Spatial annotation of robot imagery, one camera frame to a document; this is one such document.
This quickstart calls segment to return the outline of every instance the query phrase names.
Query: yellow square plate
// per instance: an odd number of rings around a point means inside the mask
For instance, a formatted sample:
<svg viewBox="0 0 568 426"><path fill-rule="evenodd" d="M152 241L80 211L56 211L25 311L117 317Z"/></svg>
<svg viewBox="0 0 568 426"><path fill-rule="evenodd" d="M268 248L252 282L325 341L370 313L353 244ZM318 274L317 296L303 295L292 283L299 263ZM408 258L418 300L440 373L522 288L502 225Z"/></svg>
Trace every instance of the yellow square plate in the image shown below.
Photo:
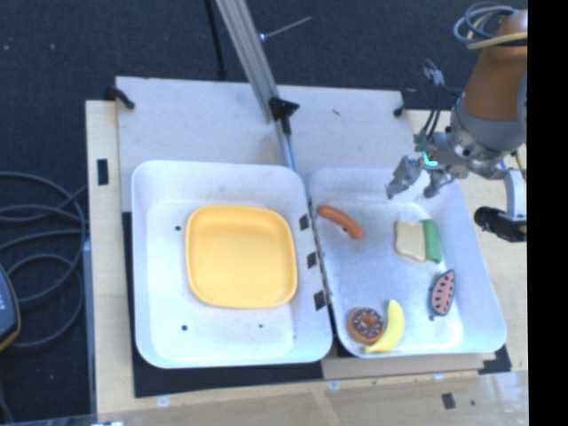
<svg viewBox="0 0 568 426"><path fill-rule="evenodd" d="M271 308L297 289L292 232L270 209L199 207L187 221L185 262L193 293L212 306Z"/></svg>

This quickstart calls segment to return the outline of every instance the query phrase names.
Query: watermelon slice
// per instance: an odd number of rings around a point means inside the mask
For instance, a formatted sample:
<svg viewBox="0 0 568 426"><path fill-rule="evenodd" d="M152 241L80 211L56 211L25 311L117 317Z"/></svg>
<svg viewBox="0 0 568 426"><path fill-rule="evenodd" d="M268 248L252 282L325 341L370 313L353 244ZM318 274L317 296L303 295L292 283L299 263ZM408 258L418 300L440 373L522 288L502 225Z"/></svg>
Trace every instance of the watermelon slice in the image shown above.
<svg viewBox="0 0 568 426"><path fill-rule="evenodd" d="M454 299L454 270L448 270L436 279L430 294L430 305L436 314L445 316Z"/></svg>

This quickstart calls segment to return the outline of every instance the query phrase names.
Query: chocolate donut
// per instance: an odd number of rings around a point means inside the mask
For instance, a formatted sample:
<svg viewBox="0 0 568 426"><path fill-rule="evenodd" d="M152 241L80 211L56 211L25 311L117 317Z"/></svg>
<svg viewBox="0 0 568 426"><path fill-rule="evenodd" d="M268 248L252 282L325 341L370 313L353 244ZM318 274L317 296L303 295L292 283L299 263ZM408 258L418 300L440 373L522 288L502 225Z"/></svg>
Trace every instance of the chocolate donut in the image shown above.
<svg viewBox="0 0 568 426"><path fill-rule="evenodd" d="M384 332L383 318L372 308L356 308L347 318L347 331L359 343L374 343Z"/></svg>

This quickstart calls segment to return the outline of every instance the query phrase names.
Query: banana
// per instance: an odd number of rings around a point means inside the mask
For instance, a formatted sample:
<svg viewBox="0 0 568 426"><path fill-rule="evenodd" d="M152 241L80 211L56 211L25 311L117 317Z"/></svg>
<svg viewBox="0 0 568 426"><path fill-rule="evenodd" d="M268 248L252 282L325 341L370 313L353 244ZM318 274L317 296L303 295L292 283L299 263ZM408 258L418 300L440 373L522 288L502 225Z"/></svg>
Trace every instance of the banana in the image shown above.
<svg viewBox="0 0 568 426"><path fill-rule="evenodd" d="M405 314L397 300L390 300L387 307L387 328L376 343L365 346L365 353L391 351L400 341L405 330Z"/></svg>

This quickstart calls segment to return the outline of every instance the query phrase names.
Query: dark background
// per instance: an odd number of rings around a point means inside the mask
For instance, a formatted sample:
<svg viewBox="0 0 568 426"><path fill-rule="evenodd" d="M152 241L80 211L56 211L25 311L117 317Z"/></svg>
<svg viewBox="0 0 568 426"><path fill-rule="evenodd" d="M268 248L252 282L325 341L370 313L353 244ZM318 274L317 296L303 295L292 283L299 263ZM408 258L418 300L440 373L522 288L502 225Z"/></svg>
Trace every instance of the dark background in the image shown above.
<svg viewBox="0 0 568 426"><path fill-rule="evenodd" d="M278 84L412 88L407 106L425 109L433 94L416 67L429 58L446 84L463 87L477 54L454 39L452 27L471 4L483 1L528 7L528 0L247 0L262 33L312 17L264 44ZM226 80L246 82L214 8ZM37 175L78 191L87 183L85 100L103 99L118 75L215 80L217 68L203 0L0 0L0 171ZM453 99L445 100L449 108ZM18 177L0 176L0 187L0 208L61 201L61 194ZM76 203L88 213L84 196ZM31 232L0 224L0 245ZM56 218L42 224L56 225L62 225ZM76 236L66 237L37 241L29 251L73 257L80 244ZM10 269L24 252L3 249L0 263ZM14 277L17 294L49 285L61 270L56 265L36 264ZM21 339L58 329L77 298L70 282L47 304L25 312ZM0 353L4 399L14 420L89 413L87 365L84 312L50 345Z"/></svg>

